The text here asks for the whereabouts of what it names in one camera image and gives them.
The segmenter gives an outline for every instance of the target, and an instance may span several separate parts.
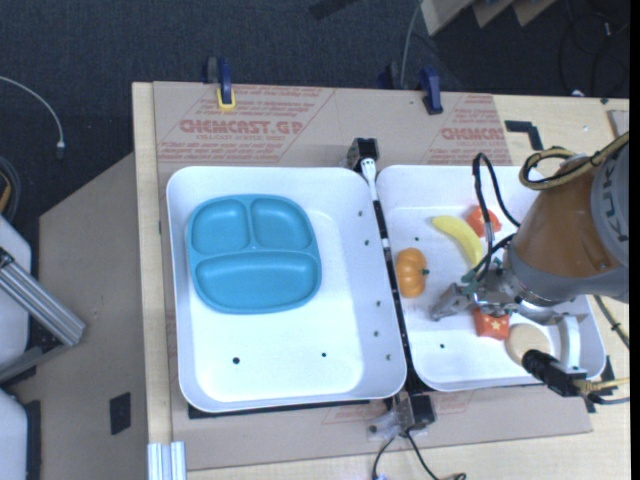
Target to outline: yellow banana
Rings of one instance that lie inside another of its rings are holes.
[[[462,246],[471,266],[475,267],[480,263],[483,256],[482,242],[466,221],[451,215],[440,215],[431,219],[431,223]]]

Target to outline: yellow clamp pad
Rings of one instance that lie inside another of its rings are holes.
[[[236,108],[236,93],[233,89],[231,89],[231,103],[225,103],[222,101],[222,91],[220,90],[220,87],[216,90],[216,96],[218,97],[218,106],[222,110],[233,110]]]

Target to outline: red object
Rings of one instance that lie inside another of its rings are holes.
[[[478,336],[505,340],[509,337],[509,315],[494,317],[485,315],[480,308],[473,310],[473,320]]]
[[[493,231],[500,231],[502,229],[502,224],[500,224],[498,217],[496,217],[496,214],[491,210],[487,209],[487,211],[489,212],[489,220],[491,221],[491,224],[493,224]],[[467,215],[467,218],[465,220],[467,221],[469,226],[471,226],[471,228],[476,232],[476,235],[478,235],[480,238],[484,237],[484,218],[482,217],[482,210],[479,206],[476,206],[473,211],[469,215]]]

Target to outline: blue clamp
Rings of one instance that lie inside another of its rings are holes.
[[[432,66],[422,68],[418,73],[420,88],[426,95],[422,102],[429,112],[429,115],[442,114],[442,103],[440,102],[440,76]]]
[[[231,67],[224,57],[209,57],[203,67],[202,82],[211,84],[217,81],[220,87],[216,90],[218,105],[221,109],[230,110],[236,106],[236,97],[231,86]]]

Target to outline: white tray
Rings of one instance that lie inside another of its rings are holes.
[[[197,295],[186,256],[192,211],[221,196],[286,197],[307,213],[322,264],[318,293],[279,313],[233,315]],[[406,361],[364,180],[342,168],[187,167],[167,186],[178,368],[193,406],[224,412],[386,398]]]
[[[495,167],[503,200],[514,218],[521,220],[536,193],[518,181],[518,167]],[[497,243],[515,227],[503,216],[494,196],[486,168],[481,170],[483,194],[488,207],[499,217],[502,230]],[[415,299],[402,298],[404,320],[416,373],[439,391],[539,383],[507,355],[504,342],[476,335],[471,313],[463,312],[436,322],[429,308],[453,282],[469,271],[459,246],[430,222],[438,215],[464,218],[478,204],[471,167],[391,166],[377,179],[391,250],[397,254],[417,247],[426,256],[430,274],[425,292]],[[589,377],[599,375],[606,362],[604,347],[586,297],[557,306],[560,313],[581,315],[580,367]],[[511,324],[530,323],[512,315]],[[551,342],[551,354],[561,355],[556,326],[539,327]]]

